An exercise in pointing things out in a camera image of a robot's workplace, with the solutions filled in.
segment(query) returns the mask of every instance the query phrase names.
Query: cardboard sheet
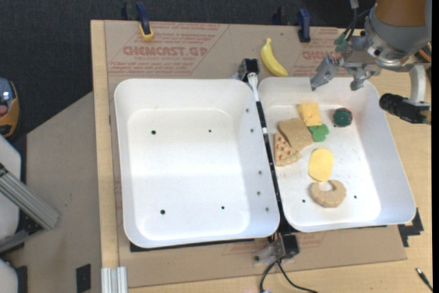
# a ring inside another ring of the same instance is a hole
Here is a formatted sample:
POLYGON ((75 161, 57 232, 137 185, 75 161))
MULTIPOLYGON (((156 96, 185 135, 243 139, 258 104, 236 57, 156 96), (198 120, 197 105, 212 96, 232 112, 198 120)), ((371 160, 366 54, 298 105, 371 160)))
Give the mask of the cardboard sheet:
MULTIPOLYGON (((276 59, 290 76, 311 77, 325 54, 337 56, 333 52, 333 40, 340 31, 312 27, 311 42, 301 43, 298 27, 294 26, 205 23, 151 23, 151 26, 154 37, 145 42, 137 22, 105 21, 119 265, 127 267, 131 288, 261 274, 264 267, 253 266, 252 253, 266 246, 266 239, 130 251, 123 230, 113 94, 118 83, 128 78, 230 78, 244 58, 259 59, 261 81, 270 75, 259 53, 268 37, 272 39, 276 59)), ((297 238, 300 254, 285 263, 284 269, 289 271, 406 258, 397 226, 298 233, 297 238)))

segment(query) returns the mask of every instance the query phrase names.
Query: toy pizza slice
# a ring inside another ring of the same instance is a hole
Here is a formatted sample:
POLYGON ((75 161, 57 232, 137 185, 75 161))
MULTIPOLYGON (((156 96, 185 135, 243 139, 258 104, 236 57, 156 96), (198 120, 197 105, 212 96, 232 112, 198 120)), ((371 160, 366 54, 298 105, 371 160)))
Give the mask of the toy pizza slice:
POLYGON ((300 153, 291 148, 280 133, 274 133, 274 164, 285 166, 294 163, 300 158, 300 153))

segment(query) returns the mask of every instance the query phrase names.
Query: toy banana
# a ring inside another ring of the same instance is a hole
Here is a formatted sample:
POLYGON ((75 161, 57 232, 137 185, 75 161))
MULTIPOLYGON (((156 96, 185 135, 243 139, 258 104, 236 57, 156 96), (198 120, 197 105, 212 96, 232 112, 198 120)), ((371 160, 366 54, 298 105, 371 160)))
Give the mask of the toy banana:
POLYGON ((279 61, 274 57, 271 43, 271 38, 267 38, 267 42, 261 49, 262 62, 273 75, 276 76, 288 76, 287 70, 283 67, 279 61))

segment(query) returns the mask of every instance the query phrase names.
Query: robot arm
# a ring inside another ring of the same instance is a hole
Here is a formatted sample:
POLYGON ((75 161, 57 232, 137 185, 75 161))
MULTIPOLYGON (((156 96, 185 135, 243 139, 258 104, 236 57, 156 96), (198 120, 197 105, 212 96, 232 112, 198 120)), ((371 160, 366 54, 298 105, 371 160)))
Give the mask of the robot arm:
POLYGON ((345 38, 346 30, 338 42, 335 41, 339 44, 341 58, 324 58, 311 79, 312 89, 336 76, 340 67, 353 76, 353 91, 360 89, 364 80, 380 74, 382 69, 409 72, 412 81, 410 98, 386 94, 381 98, 380 106, 409 122, 431 123, 431 115, 426 113, 429 104, 422 101, 425 94, 424 64, 407 63, 411 55, 431 42, 431 2, 377 0, 368 11, 361 36, 352 36, 354 22, 351 34, 345 38))

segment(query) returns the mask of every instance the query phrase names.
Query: wooden table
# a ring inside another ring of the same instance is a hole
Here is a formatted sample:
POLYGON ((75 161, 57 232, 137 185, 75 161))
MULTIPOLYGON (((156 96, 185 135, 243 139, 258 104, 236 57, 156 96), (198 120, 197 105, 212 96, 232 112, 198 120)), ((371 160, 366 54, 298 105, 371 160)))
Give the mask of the wooden table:
MULTIPOLYGON (((109 101, 106 69, 105 21, 91 22, 93 80, 95 98, 97 173, 101 225, 102 266, 119 266, 117 224, 112 169, 111 133, 108 121, 109 101)), ((408 75, 389 71, 372 78, 380 94, 410 94, 408 75)), ((425 100, 431 101, 428 84, 425 100)), ((412 125, 388 114, 402 164, 414 194, 424 231, 409 238, 407 260, 293 272, 292 281, 318 292, 428 292, 415 269, 420 268, 433 283, 432 215, 431 215, 431 126, 412 125)), ((159 285, 130 289, 130 292, 258 292, 259 277, 240 277, 159 285)), ((295 292, 281 274, 271 274, 265 287, 275 292, 295 292)))

